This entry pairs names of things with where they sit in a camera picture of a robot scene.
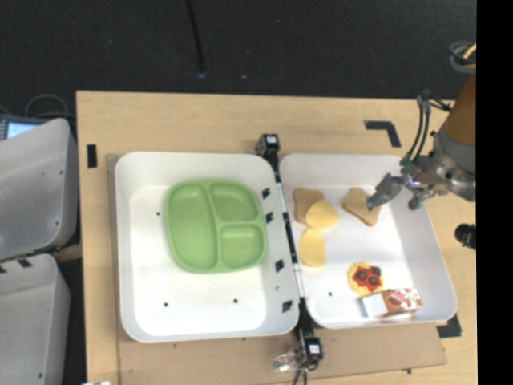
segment wooden table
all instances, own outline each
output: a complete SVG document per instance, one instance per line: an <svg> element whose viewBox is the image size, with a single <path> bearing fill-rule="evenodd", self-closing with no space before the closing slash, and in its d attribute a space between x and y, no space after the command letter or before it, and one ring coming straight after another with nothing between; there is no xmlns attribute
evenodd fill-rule
<svg viewBox="0 0 513 385"><path fill-rule="evenodd" d="M198 379L205 383L291 383L290 375L271 372L268 355L275 347L285 347L289 337L160 347L141 346L120 330L106 158L132 151L246 153L253 151L262 133L279 135L282 156L293 152L403 156L418 124L414 99L79 91L77 117L88 381L111 380L121 385L157 384L163 379L167 383L200 383ZM445 118L442 111L434 111L432 129L438 130ZM393 123L402 147L392 147L386 131L367 130L365 120ZM409 338L392 338L405 332L394 327L384 334L374 328L375 335L316 330L325 344L326 358L310 373L309 383L477 383L475 251L463 248L454 238L458 225L475 223L475 204L449 195L435 197L426 206L458 297L463 335L440 341L434 324L415 324ZM349 346L359 349L360 338L368 341L367 349L378 353L358 356L348 350ZM390 364L390 358L379 352L397 352L399 357ZM223 353L232 359L229 363ZM223 364L232 367L232 374L223 372ZM419 368L411 375L398 371L409 367Z"/></svg>

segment table surface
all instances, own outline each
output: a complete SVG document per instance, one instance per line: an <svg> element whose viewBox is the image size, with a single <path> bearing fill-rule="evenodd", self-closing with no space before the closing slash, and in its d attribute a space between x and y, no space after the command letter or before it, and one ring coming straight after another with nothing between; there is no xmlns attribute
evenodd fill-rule
<svg viewBox="0 0 513 385"><path fill-rule="evenodd" d="M279 135L282 156L294 152L403 156L413 143L418 109L414 99L79 91L77 118L87 380L118 384L120 337L107 156L133 151L246 153L253 151L263 133ZM432 129L438 130L445 118L443 111L434 111ZM390 121L402 146L393 147L386 131L367 130L366 120ZM94 168L87 158L92 144L97 155ZM477 383L476 257L474 250L463 248L454 238L458 225L475 223L475 204L448 195L428 200L426 207L458 298L463 329L461 337L442 340L447 363L413 369L411 375L404 371L330 379L314 375L309 383ZM290 383L281 377L273 382Z"/></svg>

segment toy bread slice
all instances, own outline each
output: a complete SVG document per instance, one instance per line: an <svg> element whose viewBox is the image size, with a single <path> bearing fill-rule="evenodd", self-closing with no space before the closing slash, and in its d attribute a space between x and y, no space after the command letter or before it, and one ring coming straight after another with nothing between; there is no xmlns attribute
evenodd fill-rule
<svg viewBox="0 0 513 385"><path fill-rule="evenodd" d="M326 247L321 231L307 229L299 241L299 258L309 266L324 266L326 263Z"/></svg>
<svg viewBox="0 0 513 385"><path fill-rule="evenodd" d="M323 200L324 194L321 191L298 187L294 189L293 197L296 204L296 221L306 225L306 212L313 204Z"/></svg>
<svg viewBox="0 0 513 385"><path fill-rule="evenodd" d="M374 207L372 211L367 208L367 194L361 188L352 188L347 197L342 202L342 208L360 218L367 225L372 226L378 222L378 215L381 206Z"/></svg>
<svg viewBox="0 0 513 385"><path fill-rule="evenodd" d="M338 214L327 200L320 200L309 208L305 219L308 227L323 229L337 224Z"/></svg>

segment green plate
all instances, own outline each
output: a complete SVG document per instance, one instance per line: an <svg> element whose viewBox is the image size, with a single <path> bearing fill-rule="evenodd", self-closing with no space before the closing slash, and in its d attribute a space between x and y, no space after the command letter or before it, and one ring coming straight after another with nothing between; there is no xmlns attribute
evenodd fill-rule
<svg viewBox="0 0 513 385"><path fill-rule="evenodd" d="M265 221L255 193L226 180L194 180L171 188L168 239L176 261L197 273L245 270L267 253Z"/></svg>

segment screen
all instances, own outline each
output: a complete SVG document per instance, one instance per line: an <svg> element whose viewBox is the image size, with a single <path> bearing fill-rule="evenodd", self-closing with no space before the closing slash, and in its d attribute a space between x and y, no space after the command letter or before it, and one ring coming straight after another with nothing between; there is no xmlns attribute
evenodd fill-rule
<svg viewBox="0 0 513 385"><path fill-rule="evenodd" d="M15 123L14 121L9 122L7 127L7 138L13 138L23 134L24 132L30 131L32 128L36 128L39 124L33 123Z"/></svg>

